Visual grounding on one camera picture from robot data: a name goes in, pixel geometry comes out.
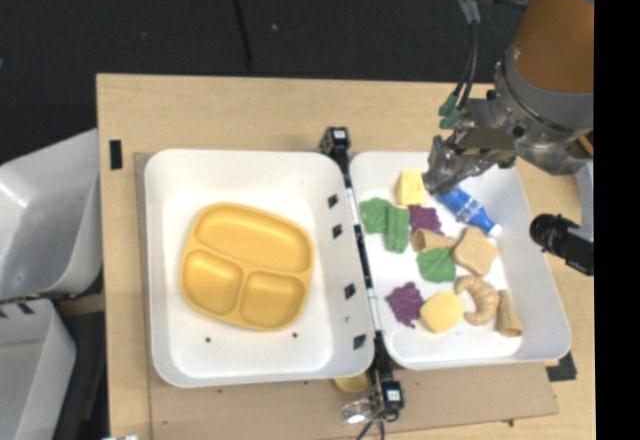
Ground yellow cheese wedge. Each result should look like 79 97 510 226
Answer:
395 169 428 207

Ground green ridged vegetable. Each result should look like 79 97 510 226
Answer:
384 205 412 255

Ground white plastic tray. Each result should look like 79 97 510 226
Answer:
143 148 377 389
347 149 573 372

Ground beige ice cream cone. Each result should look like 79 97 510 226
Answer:
495 289 524 338
410 227 458 254

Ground yellow rounded object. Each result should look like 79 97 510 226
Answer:
333 372 371 394

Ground blue plastic bottle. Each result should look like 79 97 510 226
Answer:
438 184 503 239

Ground yellow round cheese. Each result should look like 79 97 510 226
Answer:
418 290 466 334

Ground beige bread slice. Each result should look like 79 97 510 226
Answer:
451 226 500 278

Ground thin black and white rod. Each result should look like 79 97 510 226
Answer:
331 146 397 382

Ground purple grapes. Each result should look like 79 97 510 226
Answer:
384 281 426 328
408 204 445 236

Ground beige croissant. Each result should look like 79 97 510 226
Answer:
453 274 501 328

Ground green lettuce leaf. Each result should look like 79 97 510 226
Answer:
415 247 458 285
358 197 393 236

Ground black block with thin wires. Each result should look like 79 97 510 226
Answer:
319 125 352 155
373 379 406 417

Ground yellow divided plate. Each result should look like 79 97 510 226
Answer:
177 201 316 333

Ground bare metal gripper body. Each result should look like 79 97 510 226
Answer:
451 60 595 175

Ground black cylinder on white bracket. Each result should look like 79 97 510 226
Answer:
529 159 595 277

